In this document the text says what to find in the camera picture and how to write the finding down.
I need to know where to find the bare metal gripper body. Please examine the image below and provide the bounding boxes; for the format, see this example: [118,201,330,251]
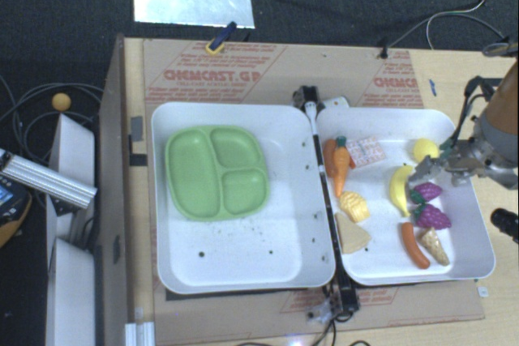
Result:
[439,139,519,189]

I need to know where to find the yellow lemon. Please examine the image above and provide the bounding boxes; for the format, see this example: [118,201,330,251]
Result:
[412,137,440,164]

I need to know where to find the purple grapes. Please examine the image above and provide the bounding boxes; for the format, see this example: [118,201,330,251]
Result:
[411,203,453,231]
[409,182,444,204]

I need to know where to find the yellow banana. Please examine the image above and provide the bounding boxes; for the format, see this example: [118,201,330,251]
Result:
[388,163,415,218]

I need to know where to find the red and white packet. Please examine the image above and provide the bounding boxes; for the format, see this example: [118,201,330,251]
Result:
[345,135,386,169]

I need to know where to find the yellow corn cob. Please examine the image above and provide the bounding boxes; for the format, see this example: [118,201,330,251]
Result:
[338,190,371,224]

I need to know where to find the orange sausage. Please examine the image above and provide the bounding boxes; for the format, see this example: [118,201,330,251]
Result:
[401,221,431,271]

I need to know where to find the beige ice cream cone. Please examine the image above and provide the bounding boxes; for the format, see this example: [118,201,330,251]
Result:
[418,226,452,267]

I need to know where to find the orange carrot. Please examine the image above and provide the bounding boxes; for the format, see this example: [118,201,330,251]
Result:
[332,135,353,199]
[322,138,337,178]

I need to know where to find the white plastic tray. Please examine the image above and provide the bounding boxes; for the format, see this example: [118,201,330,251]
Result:
[150,100,337,295]
[315,106,497,287]

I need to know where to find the beige cheese wedge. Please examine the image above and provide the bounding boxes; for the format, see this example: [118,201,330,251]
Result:
[334,211,373,255]

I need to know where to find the thin black and white rod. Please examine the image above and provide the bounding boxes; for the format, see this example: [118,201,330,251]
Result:
[306,100,350,297]

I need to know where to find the small white box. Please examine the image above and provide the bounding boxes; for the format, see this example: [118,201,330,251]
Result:
[323,94,351,109]

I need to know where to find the brown cardboard board, red print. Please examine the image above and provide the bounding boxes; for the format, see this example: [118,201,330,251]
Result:
[141,37,486,327]

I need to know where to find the green divided plate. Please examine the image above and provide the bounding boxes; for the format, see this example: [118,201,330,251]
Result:
[164,125,272,222]

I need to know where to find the yellow ball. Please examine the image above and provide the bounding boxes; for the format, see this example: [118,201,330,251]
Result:
[51,92,73,112]

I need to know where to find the black block with thin wires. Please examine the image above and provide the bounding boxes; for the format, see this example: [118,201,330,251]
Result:
[292,84,322,109]
[331,281,360,316]

